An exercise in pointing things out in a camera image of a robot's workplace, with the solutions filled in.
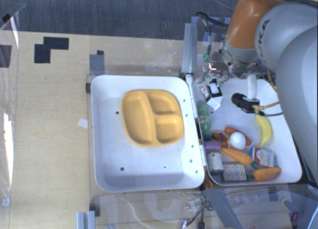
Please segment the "egg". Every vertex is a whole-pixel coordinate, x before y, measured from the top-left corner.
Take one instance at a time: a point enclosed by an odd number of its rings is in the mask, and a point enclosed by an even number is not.
[[[230,143],[233,148],[238,150],[244,150],[246,146],[245,136],[240,132],[235,132],[230,136]]]

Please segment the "white can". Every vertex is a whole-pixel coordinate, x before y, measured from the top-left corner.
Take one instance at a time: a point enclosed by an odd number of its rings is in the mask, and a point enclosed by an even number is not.
[[[207,154],[207,162],[211,174],[219,174],[224,171],[221,153],[211,152]]]

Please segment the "banana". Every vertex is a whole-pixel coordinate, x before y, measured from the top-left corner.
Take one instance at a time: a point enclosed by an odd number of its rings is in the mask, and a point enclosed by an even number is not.
[[[255,115],[255,119],[258,122],[261,130],[262,130],[262,140],[259,147],[263,147],[263,145],[268,142],[272,137],[272,126],[270,125],[268,119],[258,114]]]

